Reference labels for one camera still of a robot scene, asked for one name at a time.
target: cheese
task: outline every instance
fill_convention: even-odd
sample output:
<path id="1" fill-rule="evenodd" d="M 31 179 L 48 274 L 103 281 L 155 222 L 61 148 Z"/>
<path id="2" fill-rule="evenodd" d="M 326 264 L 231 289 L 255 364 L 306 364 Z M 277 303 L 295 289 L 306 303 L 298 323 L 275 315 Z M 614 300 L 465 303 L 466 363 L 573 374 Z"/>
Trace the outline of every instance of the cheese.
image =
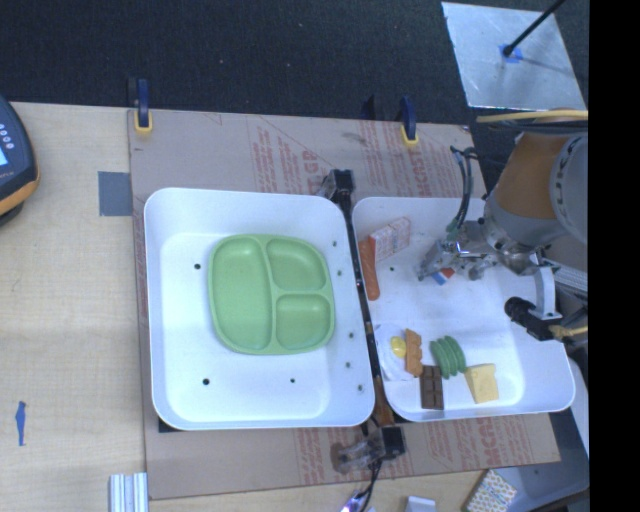
<path id="1" fill-rule="evenodd" d="M 493 363 L 469 366 L 464 372 L 475 403 L 481 404 L 498 399 L 498 383 L 495 373 L 496 365 Z"/>

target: brown chocolate bar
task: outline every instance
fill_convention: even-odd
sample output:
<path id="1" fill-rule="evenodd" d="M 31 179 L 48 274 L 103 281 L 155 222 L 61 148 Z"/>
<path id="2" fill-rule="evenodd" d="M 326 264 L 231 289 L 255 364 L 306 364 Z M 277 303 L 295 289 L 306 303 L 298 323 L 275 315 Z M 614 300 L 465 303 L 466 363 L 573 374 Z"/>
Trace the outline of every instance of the brown chocolate bar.
<path id="1" fill-rule="evenodd" d="M 442 373 L 439 366 L 422 366 L 420 375 L 420 405 L 423 409 L 444 410 Z"/>

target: cardboard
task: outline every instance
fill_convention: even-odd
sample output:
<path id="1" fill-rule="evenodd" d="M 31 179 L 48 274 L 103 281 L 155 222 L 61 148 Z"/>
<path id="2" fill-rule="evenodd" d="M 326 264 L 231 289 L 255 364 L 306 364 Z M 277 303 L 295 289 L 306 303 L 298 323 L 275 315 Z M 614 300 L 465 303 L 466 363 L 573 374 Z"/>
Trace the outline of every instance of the cardboard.
<path id="1" fill-rule="evenodd" d="M 128 113 L 138 286 L 144 433 L 151 499 L 367 481 L 343 475 L 336 447 L 362 439 L 355 428 L 178 432 L 163 427 L 151 400 L 143 207 L 169 186 L 315 194 L 331 169 L 351 169 L 354 202 L 368 196 L 460 197 L 451 145 L 472 145 L 461 126 L 419 124 L 406 146 L 387 121 L 154 111 L 150 133 Z M 474 196 L 485 193 L 474 162 Z M 559 451 L 547 414 L 403 423 L 407 453 L 379 478 L 555 462 Z"/>

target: blue clamp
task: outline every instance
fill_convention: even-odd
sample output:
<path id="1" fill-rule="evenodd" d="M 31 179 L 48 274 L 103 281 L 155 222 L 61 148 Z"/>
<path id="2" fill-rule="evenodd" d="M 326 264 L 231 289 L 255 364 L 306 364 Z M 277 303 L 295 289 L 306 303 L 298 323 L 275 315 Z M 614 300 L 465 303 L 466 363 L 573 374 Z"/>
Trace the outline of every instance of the blue clamp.
<path id="1" fill-rule="evenodd" d="M 409 101 L 408 96 L 403 96 L 400 100 L 400 112 L 396 116 L 396 121 L 402 121 L 400 131 L 402 139 L 408 146 L 414 146 L 418 143 L 418 134 L 416 133 L 416 111 Z"/>
<path id="2" fill-rule="evenodd" d="M 149 110 L 149 82 L 144 78 L 136 80 L 135 106 L 134 126 L 136 131 L 150 132 L 153 129 L 153 119 Z"/>

